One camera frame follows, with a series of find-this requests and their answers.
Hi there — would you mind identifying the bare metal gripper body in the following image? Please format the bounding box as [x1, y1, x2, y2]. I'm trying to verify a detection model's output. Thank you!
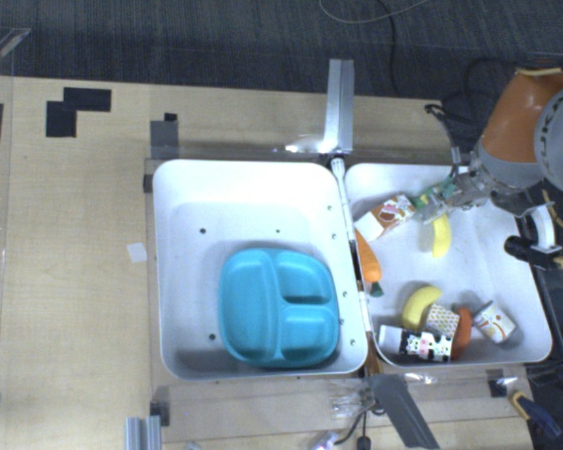
[443, 165, 494, 213]

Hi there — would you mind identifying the yellow banana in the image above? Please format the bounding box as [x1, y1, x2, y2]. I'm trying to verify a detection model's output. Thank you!
[431, 213, 453, 259]
[401, 284, 444, 332]

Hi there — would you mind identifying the orange and white carton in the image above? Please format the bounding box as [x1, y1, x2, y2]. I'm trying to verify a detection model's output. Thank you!
[353, 193, 418, 243]

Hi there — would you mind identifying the white plastic tray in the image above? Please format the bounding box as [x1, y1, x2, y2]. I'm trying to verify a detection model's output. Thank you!
[343, 162, 555, 369]
[151, 158, 370, 383]

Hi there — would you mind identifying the orange carrot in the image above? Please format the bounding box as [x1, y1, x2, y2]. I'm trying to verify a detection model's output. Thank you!
[353, 228, 386, 298]

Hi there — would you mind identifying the white cup with orange print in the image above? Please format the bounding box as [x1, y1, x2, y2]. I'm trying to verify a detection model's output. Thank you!
[470, 299, 518, 345]

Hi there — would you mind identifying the black and white cow carton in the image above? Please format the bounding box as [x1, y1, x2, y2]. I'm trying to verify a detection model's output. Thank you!
[377, 324, 454, 364]

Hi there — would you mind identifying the blue divided plate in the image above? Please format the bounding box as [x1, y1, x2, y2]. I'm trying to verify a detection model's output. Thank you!
[217, 247, 342, 370]

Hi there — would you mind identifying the black cylinder on white bracket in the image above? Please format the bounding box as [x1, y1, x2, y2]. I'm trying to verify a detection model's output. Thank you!
[503, 203, 563, 270]

